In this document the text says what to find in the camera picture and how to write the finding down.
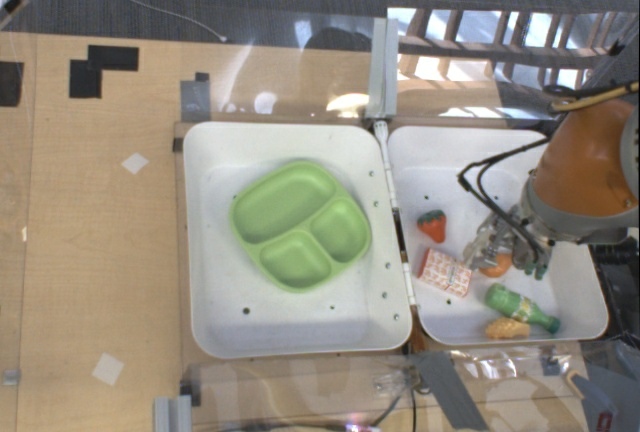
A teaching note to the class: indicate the red toy strawberry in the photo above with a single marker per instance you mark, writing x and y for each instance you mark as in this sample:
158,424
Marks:
433,226

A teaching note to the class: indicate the orange toy fruit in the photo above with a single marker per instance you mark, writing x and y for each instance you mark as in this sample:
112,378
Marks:
497,268

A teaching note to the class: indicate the yellow toy bread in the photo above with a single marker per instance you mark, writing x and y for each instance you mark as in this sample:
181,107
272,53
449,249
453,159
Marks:
506,329

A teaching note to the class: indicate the white plastic tray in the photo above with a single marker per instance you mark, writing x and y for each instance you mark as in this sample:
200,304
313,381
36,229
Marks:
440,170
280,320

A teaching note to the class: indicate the thin black and white rod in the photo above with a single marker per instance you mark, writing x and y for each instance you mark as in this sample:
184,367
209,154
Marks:
389,170

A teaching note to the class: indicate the orange and white carton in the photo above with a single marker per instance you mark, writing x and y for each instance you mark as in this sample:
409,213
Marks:
442,271

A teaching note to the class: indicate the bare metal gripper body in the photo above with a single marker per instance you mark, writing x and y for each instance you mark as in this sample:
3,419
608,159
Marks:
507,232

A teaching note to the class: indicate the green divided plate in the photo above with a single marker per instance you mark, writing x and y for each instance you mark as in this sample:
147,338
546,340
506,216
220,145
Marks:
295,220

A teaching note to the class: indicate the green toy bottle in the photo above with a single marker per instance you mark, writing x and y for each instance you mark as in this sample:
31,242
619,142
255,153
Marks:
515,306

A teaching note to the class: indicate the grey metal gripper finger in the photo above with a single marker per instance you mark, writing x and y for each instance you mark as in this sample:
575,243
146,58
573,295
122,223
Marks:
521,259
476,256

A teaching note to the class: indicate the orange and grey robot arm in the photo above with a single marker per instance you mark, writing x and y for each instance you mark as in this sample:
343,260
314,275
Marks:
580,170

